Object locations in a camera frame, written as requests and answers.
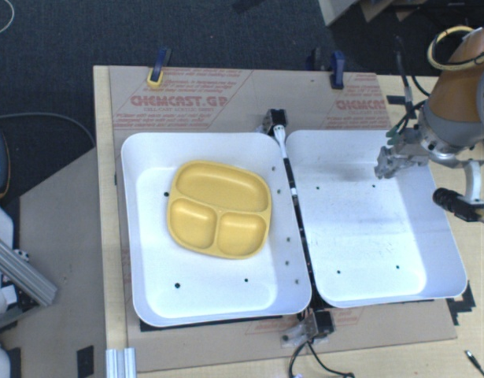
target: yellow plate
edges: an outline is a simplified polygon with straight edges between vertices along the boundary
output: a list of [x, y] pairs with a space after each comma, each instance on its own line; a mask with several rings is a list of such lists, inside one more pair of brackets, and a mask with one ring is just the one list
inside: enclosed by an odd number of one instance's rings
[[168, 230], [181, 246], [243, 259], [266, 242], [272, 197], [256, 173], [212, 161], [182, 165], [172, 182]]

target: white tray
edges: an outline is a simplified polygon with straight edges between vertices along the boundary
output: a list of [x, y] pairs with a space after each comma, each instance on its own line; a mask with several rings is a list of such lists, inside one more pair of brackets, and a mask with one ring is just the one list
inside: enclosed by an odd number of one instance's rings
[[378, 180], [382, 131], [298, 131], [286, 146], [317, 291], [337, 307], [460, 295], [467, 277], [427, 166]]
[[[300, 313], [312, 290], [278, 144], [260, 133], [138, 133], [122, 147], [133, 303], [147, 324], [168, 327]], [[263, 249], [215, 258], [174, 242], [166, 222], [177, 169], [193, 160], [255, 172], [272, 194]]]

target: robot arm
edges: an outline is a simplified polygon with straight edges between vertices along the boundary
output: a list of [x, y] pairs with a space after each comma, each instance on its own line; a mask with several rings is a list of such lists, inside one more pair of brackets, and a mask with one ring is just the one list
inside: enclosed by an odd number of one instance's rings
[[[466, 32], [448, 63], [435, 59], [437, 43], [454, 32]], [[457, 154], [484, 140], [484, 28], [454, 27], [431, 43], [429, 62], [442, 70], [432, 93], [419, 106], [417, 122], [408, 126], [405, 117], [387, 133], [388, 146], [381, 148], [375, 174], [392, 178], [413, 165], [429, 160], [451, 169], [463, 169], [466, 192], [460, 195], [444, 188], [434, 193], [434, 201], [466, 221], [484, 222], [484, 202], [479, 199], [484, 161], [461, 161]]]

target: table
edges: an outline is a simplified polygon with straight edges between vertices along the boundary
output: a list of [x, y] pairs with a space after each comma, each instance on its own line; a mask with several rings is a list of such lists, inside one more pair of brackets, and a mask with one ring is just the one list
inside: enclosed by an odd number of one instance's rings
[[[435, 80], [435, 78], [422, 77], [420, 83], [427, 89], [431, 89]], [[401, 95], [403, 91], [400, 77], [378, 76], [378, 82], [384, 96]], [[123, 349], [127, 347], [127, 332], [118, 205], [114, 184], [116, 170], [113, 150], [111, 93], [109, 67], [107, 66], [94, 67], [94, 95], [98, 137], [98, 181], [106, 341], [109, 349]], [[415, 102], [418, 102], [421, 98], [416, 93]], [[387, 109], [392, 122], [401, 117], [400, 106], [387, 104]], [[478, 145], [474, 151], [467, 153], [467, 155], [484, 158], [484, 146]], [[465, 179], [460, 172], [454, 172], [435, 164], [430, 166], [438, 186], [445, 186], [456, 191], [464, 190]], [[468, 224], [453, 215], [449, 215], [449, 223], [464, 260], [476, 305], [472, 313], [464, 313], [459, 316], [460, 325], [456, 327], [458, 338], [439, 343], [421, 343], [325, 354], [323, 359], [326, 365], [341, 371], [353, 371], [357, 377], [475, 376], [475, 374], [479, 376], [479, 373], [466, 358], [464, 351], [470, 350], [484, 368], [484, 225]], [[192, 369], [148, 372], [141, 373], [139, 376], [145, 378], [162, 376], [283, 377], [286, 376], [288, 361], [287, 358], [277, 358]], [[303, 376], [324, 376], [324, 371], [309, 355], [298, 358], [294, 365], [294, 371], [303, 374]]]

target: blue clamp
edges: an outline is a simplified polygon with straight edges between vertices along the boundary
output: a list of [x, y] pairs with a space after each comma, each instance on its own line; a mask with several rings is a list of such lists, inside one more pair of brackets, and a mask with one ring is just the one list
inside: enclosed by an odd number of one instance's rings
[[147, 76], [147, 85], [151, 88], [158, 88], [163, 80], [163, 67], [165, 67], [170, 61], [172, 50], [167, 47], [160, 48], [157, 53], [156, 63], [154, 67], [149, 71]]
[[340, 50], [336, 50], [331, 55], [331, 87], [335, 90], [342, 90], [343, 85], [343, 71], [345, 70], [345, 55]]

